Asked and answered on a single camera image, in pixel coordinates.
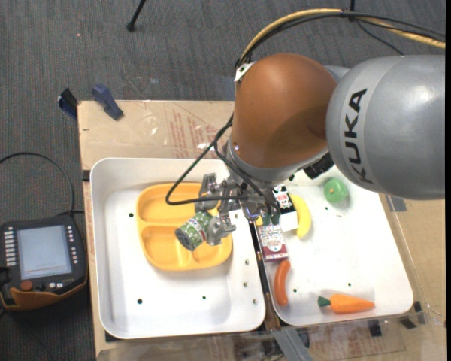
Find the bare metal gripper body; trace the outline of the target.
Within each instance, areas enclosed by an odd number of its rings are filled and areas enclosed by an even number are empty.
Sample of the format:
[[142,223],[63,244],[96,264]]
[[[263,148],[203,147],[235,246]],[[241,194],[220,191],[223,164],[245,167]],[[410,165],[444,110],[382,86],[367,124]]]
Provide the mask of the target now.
[[278,221],[279,210],[272,189],[260,189],[255,184],[245,182],[237,184],[231,177],[224,180],[219,188],[218,211],[221,216],[241,209],[250,221],[258,217]]

